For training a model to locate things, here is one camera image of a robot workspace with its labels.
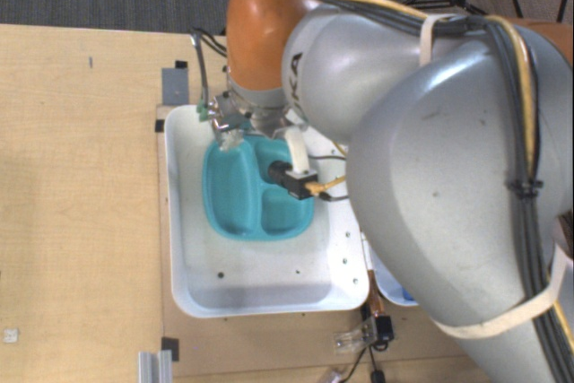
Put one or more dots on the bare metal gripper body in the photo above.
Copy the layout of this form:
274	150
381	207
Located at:
264	117

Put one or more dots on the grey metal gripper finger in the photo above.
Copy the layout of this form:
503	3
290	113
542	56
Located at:
227	124

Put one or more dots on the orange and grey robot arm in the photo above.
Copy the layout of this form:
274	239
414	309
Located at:
439	157

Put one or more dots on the blue divided plate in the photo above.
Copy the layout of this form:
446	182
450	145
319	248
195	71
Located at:
229	193

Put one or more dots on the white plastic tray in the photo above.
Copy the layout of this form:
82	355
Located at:
251	273
389	282

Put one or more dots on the small blue object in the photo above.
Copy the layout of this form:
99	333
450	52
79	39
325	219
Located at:
408	295

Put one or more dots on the black cylinder on white bracket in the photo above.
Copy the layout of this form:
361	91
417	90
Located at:
291	180

